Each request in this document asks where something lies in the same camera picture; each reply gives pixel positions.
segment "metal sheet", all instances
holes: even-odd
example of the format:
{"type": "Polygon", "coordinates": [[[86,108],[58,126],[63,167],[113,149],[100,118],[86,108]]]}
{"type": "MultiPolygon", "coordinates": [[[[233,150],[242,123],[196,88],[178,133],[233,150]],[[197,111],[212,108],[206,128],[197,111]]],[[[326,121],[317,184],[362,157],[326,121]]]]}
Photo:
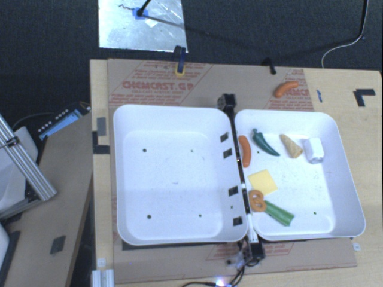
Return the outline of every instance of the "metal sheet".
{"type": "Polygon", "coordinates": [[[145,1],[98,0],[101,48],[173,52],[179,45],[187,49],[181,0],[152,0],[146,8],[151,19],[136,19],[133,9],[145,1]]]}

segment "white plastic container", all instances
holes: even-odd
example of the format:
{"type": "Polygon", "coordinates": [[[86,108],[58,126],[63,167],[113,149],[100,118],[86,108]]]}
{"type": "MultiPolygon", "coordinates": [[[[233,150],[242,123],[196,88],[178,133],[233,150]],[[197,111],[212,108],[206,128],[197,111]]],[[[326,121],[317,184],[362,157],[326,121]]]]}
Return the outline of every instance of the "white plastic container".
{"type": "MultiPolygon", "coordinates": [[[[267,169],[278,190],[265,200],[295,215],[289,227],[265,213],[252,223],[266,240],[358,236],[365,220],[338,128],[318,112],[244,110],[238,135],[251,145],[247,175],[267,169]],[[252,142],[262,132],[281,156],[252,142]],[[279,135],[300,146],[320,138],[326,156],[311,164],[290,158],[279,135]]],[[[132,245],[235,242],[247,232],[229,118],[218,109],[125,105],[114,114],[117,227],[132,245]]]]}

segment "yellow square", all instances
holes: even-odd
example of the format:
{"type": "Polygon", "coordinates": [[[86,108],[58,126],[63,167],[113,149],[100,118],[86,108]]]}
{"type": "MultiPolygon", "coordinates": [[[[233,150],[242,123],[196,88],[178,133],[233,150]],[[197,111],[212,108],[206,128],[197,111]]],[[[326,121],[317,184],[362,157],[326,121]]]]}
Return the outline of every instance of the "yellow square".
{"type": "Polygon", "coordinates": [[[251,186],[263,195],[273,193],[278,189],[271,174],[265,169],[248,176],[251,186]]]}

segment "brown pretzel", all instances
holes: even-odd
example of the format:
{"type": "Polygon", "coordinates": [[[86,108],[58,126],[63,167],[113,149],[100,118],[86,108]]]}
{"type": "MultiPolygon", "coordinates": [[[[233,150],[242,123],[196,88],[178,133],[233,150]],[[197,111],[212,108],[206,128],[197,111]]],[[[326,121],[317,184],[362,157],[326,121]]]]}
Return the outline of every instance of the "brown pretzel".
{"type": "Polygon", "coordinates": [[[255,212],[264,212],[266,210],[266,203],[263,201],[263,193],[259,190],[252,190],[249,192],[250,207],[255,212]]]}

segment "cardboard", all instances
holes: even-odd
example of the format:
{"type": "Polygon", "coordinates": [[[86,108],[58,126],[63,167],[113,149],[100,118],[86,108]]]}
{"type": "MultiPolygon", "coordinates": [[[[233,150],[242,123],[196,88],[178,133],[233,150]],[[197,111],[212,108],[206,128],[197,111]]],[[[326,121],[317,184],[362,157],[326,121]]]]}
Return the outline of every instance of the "cardboard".
{"type": "MultiPolygon", "coordinates": [[[[109,131],[115,283],[231,276],[236,273],[226,260],[238,252],[236,243],[217,245],[130,247],[123,245],[116,228],[113,113],[127,103],[145,105],[215,107],[223,93],[236,94],[235,111],[283,109],[313,111],[303,69],[186,63],[186,74],[177,78],[175,63],[109,60],[109,131]],[[299,88],[282,98],[273,91],[286,81],[299,88]]],[[[266,258],[247,274],[355,267],[350,239],[267,243],[266,258]]]]}

